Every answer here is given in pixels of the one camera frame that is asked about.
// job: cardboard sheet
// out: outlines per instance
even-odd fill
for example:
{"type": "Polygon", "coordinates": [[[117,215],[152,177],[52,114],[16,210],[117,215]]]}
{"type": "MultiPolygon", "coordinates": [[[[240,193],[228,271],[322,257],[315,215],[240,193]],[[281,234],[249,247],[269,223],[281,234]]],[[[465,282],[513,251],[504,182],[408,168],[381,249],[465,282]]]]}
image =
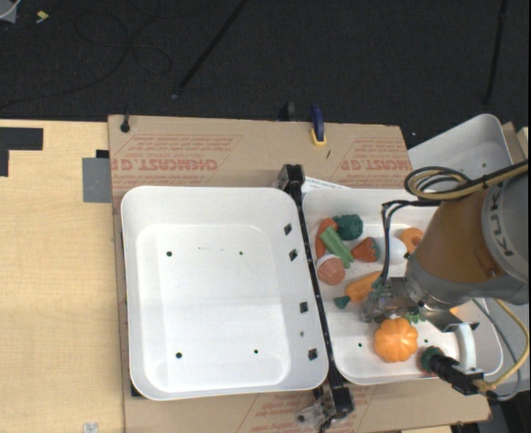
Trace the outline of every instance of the cardboard sheet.
{"type": "MultiPolygon", "coordinates": [[[[133,396],[129,374],[126,289],[119,207],[141,185],[267,187],[284,164],[303,165],[306,176],[351,188],[400,188],[412,170],[395,126],[325,124],[327,144],[313,145],[309,123],[186,117],[109,117],[119,322],[128,433],[308,432],[295,411],[311,392],[260,393],[186,401],[133,396]]],[[[463,397],[438,380],[352,387],[356,410],[336,433],[399,430],[487,419],[481,396],[463,397]]]]}

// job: light wood surface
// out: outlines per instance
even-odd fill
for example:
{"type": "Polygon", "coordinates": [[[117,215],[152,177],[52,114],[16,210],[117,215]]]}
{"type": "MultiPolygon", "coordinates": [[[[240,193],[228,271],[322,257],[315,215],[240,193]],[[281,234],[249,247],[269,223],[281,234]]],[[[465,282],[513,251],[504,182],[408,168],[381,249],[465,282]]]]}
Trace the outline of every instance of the light wood surface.
{"type": "Polygon", "coordinates": [[[44,128],[0,177],[0,431],[124,430],[110,204],[83,203],[82,158],[105,123],[44,128]]]}

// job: black fabric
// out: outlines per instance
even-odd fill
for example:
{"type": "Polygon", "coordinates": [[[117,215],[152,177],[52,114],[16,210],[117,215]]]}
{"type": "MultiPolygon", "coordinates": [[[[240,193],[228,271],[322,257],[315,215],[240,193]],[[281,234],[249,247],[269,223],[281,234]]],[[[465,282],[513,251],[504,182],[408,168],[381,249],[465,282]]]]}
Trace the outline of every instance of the black fabric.
{"type": "Polygon", "coordinates": [[[528,126],[529,0],[23,0],[0,22],[0,117],[123,114],[397,124],[413,147],[483,113],[528,126]],[[49,17],[41,18],[42,10],[49,17]]]}

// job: black tape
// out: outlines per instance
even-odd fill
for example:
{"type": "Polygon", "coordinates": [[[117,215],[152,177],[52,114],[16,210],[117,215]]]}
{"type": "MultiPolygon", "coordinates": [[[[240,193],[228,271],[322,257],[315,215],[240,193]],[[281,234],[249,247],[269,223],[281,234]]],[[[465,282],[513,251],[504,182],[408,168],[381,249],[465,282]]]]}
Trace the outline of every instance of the black tape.
{"type": "Polygon", "coordinates": [[[42,128],[0,127],[0,177],[9,176],[9,151],[42,151],[42,128]]]}

